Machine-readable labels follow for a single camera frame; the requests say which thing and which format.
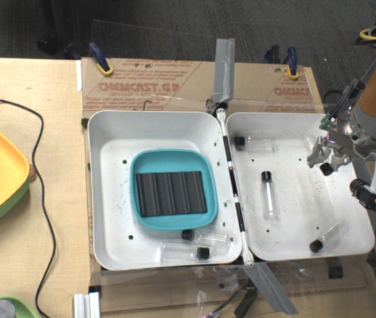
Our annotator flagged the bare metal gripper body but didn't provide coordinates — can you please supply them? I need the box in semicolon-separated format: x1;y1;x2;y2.
320;119;376;161

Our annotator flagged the clear bottle with black cap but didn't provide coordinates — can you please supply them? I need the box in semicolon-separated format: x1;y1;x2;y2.
305;134;335;177
160;241;211;262
181;229;234;250
234;136;277;154
261;170;280;221
308;223;342;254

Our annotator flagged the white plastic tray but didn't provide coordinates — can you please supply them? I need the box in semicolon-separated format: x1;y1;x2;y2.
224;111;376;262
87;110;244;272

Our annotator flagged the thin black and white rod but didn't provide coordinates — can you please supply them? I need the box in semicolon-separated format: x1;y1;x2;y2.
214;108;255;266

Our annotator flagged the teal plate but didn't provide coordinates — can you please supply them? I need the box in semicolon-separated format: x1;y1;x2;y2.
130;148;219;231

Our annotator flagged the black ribbed plastic insert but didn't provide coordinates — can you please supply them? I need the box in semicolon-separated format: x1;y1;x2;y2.
135;170;209;218

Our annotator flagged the brown cardboard board, red print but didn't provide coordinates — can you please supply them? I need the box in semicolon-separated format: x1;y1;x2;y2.
80;57;374;313

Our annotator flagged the black hex key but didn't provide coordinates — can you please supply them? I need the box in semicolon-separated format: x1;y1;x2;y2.
134;99;154;112

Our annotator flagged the black office chair base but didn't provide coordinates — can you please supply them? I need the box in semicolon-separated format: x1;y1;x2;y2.
28;0;123;55

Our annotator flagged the green plate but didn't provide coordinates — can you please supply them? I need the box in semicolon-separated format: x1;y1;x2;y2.
0;177;31;233
0;295;40;318

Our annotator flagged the grey round can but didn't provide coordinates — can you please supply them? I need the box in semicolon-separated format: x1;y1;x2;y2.
0;299;17;318

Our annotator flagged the black cylinder on white bracket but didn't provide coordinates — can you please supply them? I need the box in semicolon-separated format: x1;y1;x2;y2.
349;156;376;211

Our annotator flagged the black block with thin wires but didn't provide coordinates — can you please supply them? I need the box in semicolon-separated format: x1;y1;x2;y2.
207;99;229;113

